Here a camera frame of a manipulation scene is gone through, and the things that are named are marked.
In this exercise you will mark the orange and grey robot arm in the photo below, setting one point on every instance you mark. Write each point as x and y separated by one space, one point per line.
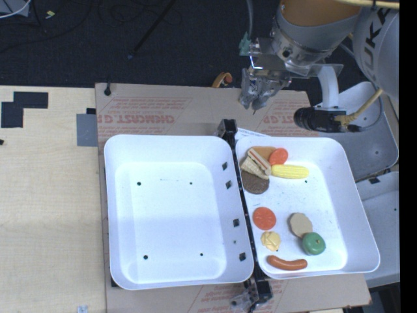
312 8

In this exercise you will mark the yellow pasta piece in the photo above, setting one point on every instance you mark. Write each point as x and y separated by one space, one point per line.
270 240

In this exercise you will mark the beige round biscuit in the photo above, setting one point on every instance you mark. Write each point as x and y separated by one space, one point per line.
299 224

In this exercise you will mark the green doughnut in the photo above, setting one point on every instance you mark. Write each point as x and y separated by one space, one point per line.
313 244

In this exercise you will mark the yellow corn cob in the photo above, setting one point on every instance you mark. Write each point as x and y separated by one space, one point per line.
290 171

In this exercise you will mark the brown toast slice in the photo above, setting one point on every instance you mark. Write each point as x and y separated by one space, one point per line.
263 151

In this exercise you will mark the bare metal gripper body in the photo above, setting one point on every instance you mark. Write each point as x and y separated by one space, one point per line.
293 60

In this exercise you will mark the brown round patty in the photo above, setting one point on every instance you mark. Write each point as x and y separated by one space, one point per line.
254 185

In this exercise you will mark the white paper sheet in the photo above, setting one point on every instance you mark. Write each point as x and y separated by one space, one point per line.
251 133

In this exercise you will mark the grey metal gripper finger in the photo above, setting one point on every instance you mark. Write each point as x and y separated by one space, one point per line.
249 93
268 91

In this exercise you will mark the thin black rod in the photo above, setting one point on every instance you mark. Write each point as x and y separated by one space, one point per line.
246 207

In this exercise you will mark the orange round slice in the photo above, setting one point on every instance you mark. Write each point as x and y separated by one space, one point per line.
264 218

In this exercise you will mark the black cylinder on white bracket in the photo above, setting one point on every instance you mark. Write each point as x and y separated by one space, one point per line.
321 119

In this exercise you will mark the brown cardboard board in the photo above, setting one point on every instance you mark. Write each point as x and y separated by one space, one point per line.
146 116

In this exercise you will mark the orange sausage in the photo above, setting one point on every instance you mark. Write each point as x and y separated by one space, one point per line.
286 263

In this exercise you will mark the toy sandwich wedge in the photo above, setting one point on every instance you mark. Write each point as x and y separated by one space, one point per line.
255 166

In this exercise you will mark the white plastic tray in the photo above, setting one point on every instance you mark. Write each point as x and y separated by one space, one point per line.
169 220
325 201

